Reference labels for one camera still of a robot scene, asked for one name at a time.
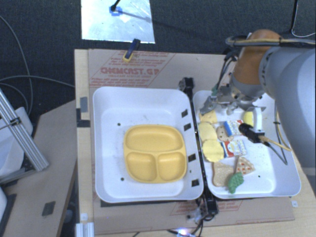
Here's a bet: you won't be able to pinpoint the yellow lemon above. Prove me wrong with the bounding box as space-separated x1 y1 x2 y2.
242 111 255 127

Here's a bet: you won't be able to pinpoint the tan face biscuit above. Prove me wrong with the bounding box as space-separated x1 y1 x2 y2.
216 125 234 142

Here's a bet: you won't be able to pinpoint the brown cardboard board red print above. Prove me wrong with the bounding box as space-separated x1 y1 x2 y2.
87 48 296 236

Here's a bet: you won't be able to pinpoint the white plastic tray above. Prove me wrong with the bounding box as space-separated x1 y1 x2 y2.
193 90 302 199
92 86 204 204

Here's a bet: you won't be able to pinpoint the tan bread slice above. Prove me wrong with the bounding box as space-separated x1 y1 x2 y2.
212 161 235 188

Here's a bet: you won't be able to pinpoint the green grapes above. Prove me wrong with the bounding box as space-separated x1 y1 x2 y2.
227 172 245 195

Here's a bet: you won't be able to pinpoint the thin black and white rod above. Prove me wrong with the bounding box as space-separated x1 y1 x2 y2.
187 89 210 202

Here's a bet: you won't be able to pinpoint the black block with thin wires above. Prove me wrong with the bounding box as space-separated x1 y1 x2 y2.
187 196 220 222
178 77 196 94

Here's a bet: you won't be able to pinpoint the yellow cheese slice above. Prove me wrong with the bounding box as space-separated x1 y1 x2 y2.
198 110 218 124

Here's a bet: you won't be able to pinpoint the red and white carton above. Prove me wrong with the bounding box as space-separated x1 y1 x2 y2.
220 139 248 158

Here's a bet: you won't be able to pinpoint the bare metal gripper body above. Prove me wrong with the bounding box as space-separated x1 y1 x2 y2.
216 84 267 112

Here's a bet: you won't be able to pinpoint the blue and white carton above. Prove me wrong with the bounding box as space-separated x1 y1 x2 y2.
223 119 244 137

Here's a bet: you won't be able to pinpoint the pizza slice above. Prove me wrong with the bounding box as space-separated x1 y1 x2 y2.
233 157 255 177

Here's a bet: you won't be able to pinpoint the yellow round crisp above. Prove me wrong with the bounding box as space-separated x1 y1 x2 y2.
198 121 218 143
201 139 225 163

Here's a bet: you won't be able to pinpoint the yellow divided plate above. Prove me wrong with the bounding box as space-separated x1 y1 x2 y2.
123 124 188 184

